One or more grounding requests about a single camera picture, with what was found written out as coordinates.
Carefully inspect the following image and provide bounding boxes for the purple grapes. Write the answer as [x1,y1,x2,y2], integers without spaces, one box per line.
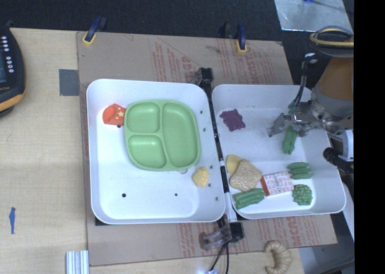
[219,108,246,132]

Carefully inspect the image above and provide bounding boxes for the orange and white carton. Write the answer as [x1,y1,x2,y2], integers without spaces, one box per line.
[259,170,295,197]

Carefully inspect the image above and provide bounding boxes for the green divided plate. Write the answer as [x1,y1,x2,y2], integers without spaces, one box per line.
[123,99,202,172]

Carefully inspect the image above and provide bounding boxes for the beige toy bread slice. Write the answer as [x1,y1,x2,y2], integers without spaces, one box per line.
[229,159,263,193]

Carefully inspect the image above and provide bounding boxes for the yellow toy food lump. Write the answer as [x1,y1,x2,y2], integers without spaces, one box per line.
[192,166,210,188]

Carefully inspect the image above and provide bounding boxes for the brown cardboard board red print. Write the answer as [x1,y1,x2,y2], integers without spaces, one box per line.
[76,31,339,267]

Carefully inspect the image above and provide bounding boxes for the green toy pea pods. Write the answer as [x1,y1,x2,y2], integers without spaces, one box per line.
[286,161,314,181]

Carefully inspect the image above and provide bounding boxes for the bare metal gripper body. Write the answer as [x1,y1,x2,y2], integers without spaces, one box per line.
[284,101,335,135]

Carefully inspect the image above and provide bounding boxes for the beige toy croissant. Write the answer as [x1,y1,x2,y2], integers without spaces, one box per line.
[263,240,293,274]

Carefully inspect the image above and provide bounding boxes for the thin black and white rod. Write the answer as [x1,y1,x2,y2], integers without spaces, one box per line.
[204,81,238,223]

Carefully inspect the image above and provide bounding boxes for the red packet with yellow stars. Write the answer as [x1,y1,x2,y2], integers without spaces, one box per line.
[102,102,128,127]

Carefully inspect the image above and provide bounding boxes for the white plastic tray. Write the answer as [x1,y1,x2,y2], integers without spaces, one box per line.
[211,83,347,220]
[86,78,227,225]

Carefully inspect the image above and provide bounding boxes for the green toy peas heap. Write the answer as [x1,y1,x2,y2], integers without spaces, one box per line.
[291,184,314,207]

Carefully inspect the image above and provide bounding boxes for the black cylinder on white bracket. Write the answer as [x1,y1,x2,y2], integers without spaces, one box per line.
[322,129,355,175]

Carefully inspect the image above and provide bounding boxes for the green toy bean bundle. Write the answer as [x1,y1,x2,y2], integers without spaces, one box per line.
[281,125,299,155]
[232,188,266,211]

